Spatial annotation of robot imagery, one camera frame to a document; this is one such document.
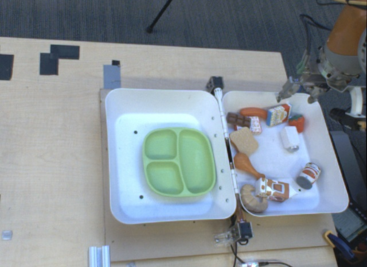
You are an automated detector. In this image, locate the blue and orange carton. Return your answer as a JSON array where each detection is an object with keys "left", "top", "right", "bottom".
[{"left": 266, "top": 103, "right": 293, "bottom": 127}]

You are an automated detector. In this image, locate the tan toy croissant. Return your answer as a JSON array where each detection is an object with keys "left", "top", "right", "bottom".
[{"left": 240, "top": 184, "right": 269, "bottom": 214}]

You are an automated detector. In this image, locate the white plastic bottle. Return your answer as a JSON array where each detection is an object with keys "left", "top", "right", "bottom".
[{"left": 280, "top": 125, "right": 300, "bottom": 153}]

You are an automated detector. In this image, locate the white plastic tray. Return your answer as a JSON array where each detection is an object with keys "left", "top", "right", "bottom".
[
  {"left": 221, "top": 90, "right": 350, "bottom": 218},
  {"left": 104, "top": 87, "right": 237, "bottom": 225}
]

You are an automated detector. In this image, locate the black cylinder on white bracket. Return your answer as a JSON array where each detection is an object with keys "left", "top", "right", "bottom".
[{"left": 329, "top": 86, "right": 367, "bottom": 132}]

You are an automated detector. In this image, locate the small red and white packet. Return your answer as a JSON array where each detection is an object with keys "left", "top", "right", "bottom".
[{"left": 247, "top": 115, "right": 263, "bottom": 136}]

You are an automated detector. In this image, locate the green divided plate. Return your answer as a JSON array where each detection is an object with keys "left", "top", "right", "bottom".
[{"left": 142, "top": 126, "right": 217, "bottom": 198}]

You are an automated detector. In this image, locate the orange toy chicken drumstick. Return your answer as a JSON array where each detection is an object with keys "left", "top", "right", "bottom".
[{"left": 233, "top": 152, "right": 266, "bottom": 179}]

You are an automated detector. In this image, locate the orange toy fruit green top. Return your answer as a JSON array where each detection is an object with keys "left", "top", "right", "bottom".
[{"left": 287, "top": 113, "right": 306, "bottom": 134}]

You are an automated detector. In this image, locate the black block with thin wires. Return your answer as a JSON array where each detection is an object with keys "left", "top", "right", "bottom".
[
  {"left": 237, "top": 220, "right": 255, "bottom": 245},
  {"left": 207, "top": 76, "right": 225, "bottom": 92}
]

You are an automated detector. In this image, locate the tan bread slice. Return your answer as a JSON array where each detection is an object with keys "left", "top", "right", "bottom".
[{"left": 229, "top": 126, "right": 260, "bottom": 158}]

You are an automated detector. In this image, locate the thin black and white rod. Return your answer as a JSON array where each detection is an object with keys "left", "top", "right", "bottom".
[{"left": 213, "top": 87, "right": 240, "bottom": 202}]

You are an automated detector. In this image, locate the orange toy sausage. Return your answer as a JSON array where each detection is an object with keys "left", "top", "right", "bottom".
[{"left": 239, "top": 107, "right": 268, "bottom": 121}]

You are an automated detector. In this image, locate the brown chocolate bar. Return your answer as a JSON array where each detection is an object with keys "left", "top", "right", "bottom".
[{"left": 226, "top": 111, "right": 252, "bottom": 128}]

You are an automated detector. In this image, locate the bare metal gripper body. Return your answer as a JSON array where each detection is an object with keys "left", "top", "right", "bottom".
[{"left": 298, "top": 56, "right": 360, "bottom": 92}]

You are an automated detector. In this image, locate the brown and white carton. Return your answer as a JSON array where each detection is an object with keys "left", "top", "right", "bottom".
[{"left": 255, "top": 177, "right": 299, "bottom": 204}]

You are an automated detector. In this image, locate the orange and white can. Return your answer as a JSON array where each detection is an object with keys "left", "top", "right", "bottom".
[{"left": 295, "top": 162, "right": 322, "bottom": 190}]

